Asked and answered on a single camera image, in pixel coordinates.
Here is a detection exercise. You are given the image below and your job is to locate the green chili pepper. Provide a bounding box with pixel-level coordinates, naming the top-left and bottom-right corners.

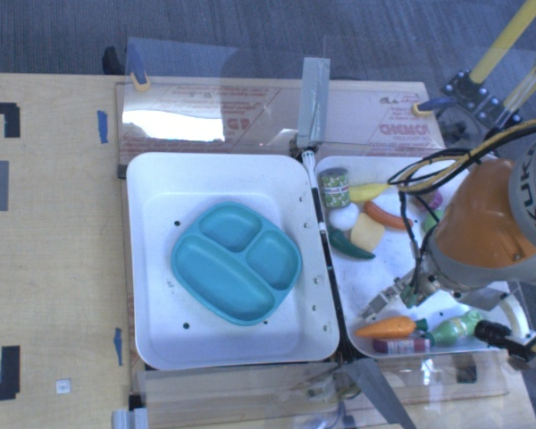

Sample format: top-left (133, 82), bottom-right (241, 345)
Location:
top-left (328, 227), bottom-right (377, 261)

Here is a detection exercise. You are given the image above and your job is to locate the yellow banana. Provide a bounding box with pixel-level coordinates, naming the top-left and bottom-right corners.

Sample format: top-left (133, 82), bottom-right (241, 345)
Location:
top-left (348, 182), bottom-right (392, 204)

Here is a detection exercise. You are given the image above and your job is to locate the yellow bread slice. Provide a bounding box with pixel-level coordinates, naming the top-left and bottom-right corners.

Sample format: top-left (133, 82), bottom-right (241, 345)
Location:
top-left (349, 212), bottom-right (387, 254)

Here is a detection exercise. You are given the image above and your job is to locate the black cylinder on white bracket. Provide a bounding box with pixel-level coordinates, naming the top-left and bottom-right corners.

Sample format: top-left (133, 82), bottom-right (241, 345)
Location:
top-left (473, 292), bottom-right (536, 362)

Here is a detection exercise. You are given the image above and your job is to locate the red and white carton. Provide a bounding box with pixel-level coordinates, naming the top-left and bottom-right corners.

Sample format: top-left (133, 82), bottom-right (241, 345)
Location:
top-left (372, 337), bottom-right (431, 356)

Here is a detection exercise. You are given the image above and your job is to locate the green patterned can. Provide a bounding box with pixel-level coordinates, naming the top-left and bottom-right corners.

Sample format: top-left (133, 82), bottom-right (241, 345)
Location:
top-left (318, 167), bottom-right (351, 209)

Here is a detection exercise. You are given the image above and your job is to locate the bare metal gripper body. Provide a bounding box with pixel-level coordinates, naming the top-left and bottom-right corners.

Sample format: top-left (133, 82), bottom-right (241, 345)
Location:
top-left (393, 271), bottom-right (444, 308)

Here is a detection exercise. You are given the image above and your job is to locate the purple round toy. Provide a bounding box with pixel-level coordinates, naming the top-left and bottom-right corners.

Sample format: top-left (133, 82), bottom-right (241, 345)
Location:
top-left (423, 188), bottom-right (444, 211)

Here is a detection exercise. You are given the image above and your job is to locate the orange carrot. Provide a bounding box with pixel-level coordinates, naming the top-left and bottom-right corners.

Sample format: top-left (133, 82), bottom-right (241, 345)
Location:
top-left (354, 315), bottom-right (430, 341)

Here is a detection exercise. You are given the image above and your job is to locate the blue divided plate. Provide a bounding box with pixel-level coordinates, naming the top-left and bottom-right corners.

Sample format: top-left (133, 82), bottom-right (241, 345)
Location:
top-left (170, 201), bottom-right (304, 327)

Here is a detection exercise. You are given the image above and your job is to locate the white plastic tray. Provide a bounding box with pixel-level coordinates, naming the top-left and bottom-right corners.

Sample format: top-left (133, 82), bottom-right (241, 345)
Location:
top-left (314, 155), bottom-right (526, 359)
top-left (125, 151), bottom-right (341, 371)

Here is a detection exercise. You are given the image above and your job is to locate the light green round toy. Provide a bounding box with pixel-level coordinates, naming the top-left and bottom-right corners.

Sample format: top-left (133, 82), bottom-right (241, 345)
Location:
top-left (423, 209), bottom-right (445, 233)

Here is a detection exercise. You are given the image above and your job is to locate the white egg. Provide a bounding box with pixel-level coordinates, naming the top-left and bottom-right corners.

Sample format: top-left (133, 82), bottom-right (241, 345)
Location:
top-left (329, 202), bottom-right (361, 232)

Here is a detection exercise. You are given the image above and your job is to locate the brown cardboard board red print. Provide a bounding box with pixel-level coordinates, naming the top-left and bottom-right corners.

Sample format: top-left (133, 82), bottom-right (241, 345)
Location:
top-left (115, 76), bottom-right (536, 429)

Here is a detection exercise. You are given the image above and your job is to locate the green bottle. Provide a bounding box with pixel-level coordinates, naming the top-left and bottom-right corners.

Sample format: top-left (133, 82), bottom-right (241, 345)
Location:
top-left (423, 309), bottom-right (484, 348)

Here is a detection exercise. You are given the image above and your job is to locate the orange sausage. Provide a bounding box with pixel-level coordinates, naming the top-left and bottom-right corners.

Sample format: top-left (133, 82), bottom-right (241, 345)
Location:
top-left (363, 200), bottom-right (415, 231)

